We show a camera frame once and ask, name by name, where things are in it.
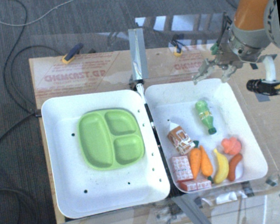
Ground brown sausage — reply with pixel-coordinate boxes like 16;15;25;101
224;153;246;182

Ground yellow banana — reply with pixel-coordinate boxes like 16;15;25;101
209;147;231;185

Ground green divided plate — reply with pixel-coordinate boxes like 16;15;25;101
75;105;148;174

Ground orange carrot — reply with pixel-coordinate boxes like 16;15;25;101
186;140;205;180
198;144;216;184

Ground orange lumpy toy food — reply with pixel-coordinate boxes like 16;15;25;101
220;135;243;157

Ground white plastic tray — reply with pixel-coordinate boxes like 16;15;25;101
143;71;270;198
39;84;173;222

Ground brown cardboard board red print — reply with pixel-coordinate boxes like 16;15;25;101
28;25;280;224

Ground small red and white box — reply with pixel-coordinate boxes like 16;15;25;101
195;178;213;191
179;179;198;193

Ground large red and white box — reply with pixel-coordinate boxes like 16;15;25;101
170;154;194;183

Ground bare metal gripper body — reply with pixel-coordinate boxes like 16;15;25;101
212;37;264;73

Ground black cylinder on white bracket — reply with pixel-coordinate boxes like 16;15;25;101
242;53;280;99

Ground green plastic bottle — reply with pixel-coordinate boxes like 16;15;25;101
194;99;218;137

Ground orange and white carton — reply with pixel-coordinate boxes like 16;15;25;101
165;118;196;157

